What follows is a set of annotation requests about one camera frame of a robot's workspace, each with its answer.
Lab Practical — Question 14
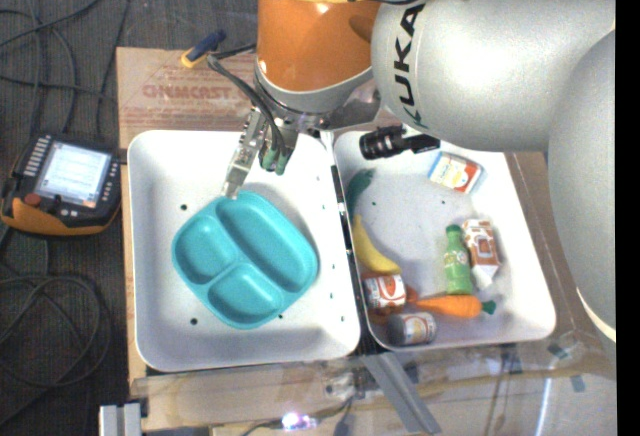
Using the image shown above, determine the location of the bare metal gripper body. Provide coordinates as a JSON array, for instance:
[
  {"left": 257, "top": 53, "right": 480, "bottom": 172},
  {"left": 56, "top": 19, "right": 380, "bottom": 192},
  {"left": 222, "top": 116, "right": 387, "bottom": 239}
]
[{"left": 242, "top": 104, "right": 332, "bottom": 154}]

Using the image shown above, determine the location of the blue divided plate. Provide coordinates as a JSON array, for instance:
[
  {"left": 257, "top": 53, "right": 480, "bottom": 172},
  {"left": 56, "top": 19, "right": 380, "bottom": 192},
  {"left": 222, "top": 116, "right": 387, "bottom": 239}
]
[{"left": 170, "top": 189, "right": 320, "bottom": 331}]

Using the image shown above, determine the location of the brown cardboard board red print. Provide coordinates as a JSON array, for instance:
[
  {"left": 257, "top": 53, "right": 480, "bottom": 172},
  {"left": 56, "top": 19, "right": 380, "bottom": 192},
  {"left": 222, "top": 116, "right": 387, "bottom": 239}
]
[{"left": 115, "top": 46, "right": 581, "bottom": 388}]

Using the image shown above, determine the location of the yellow banana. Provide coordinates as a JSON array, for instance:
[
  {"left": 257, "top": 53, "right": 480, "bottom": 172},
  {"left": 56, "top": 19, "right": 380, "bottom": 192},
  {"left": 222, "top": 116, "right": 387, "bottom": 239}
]
[{"left": 350, "top": 213, "right": 403, "bottom": 276}]

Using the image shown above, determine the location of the white plastic tray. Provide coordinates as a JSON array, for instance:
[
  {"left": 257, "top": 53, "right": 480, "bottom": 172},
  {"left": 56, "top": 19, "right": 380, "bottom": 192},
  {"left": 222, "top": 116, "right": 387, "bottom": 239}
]
[
  {"left": 332, "top": 128, "right": 558, "bottom": 353},
  {"left": 126, "top": 128, "right": 362, "bottom": 373}
]

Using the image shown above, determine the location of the white and orange carton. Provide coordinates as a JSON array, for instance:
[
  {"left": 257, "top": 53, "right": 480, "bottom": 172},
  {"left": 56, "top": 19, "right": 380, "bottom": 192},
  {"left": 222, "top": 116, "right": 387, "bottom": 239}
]
[{"left": 427, "top": 150, "right": 486, "bottom": 195}]

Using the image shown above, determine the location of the red and white can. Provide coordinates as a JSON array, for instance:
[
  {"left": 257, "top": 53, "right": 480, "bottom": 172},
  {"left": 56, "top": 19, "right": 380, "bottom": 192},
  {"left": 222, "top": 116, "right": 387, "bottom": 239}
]
[{"left": 361, "top": 272, "right": 408, "bottom": 310}]

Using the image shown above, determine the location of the green bottle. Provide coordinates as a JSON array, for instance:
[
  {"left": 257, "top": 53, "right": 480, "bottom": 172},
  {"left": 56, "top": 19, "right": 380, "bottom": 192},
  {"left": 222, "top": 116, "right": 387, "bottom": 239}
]
[{"left": 443, "top": 223, "right": 475, "bottom": 296}]

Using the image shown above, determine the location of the brown and white carton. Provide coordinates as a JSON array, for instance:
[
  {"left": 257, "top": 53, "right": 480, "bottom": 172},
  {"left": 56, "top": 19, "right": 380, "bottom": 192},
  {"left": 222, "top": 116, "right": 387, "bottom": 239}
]
[{"left": 460, "top": 218, "right": 503, "bottom": 291}]

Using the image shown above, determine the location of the grey can orange label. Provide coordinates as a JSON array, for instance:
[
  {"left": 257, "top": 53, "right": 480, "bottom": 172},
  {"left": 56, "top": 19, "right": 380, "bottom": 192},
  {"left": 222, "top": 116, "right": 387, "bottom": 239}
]
[{"left": 385, "top": 311, "right": 438, "bottom": 347}]

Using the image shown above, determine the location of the orange carrot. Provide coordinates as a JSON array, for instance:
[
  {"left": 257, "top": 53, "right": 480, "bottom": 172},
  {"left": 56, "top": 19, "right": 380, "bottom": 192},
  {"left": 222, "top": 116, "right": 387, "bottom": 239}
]
[{"left": 405, "top": 292, "right": 498, "bottom": 321}]

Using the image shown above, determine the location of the black cylinder on white bracket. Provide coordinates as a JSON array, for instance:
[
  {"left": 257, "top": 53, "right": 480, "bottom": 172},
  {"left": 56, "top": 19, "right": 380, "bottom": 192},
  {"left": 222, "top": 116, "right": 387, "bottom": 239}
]
[{"left": 358, "top": 123, "right": 442, "bottom": 162}]

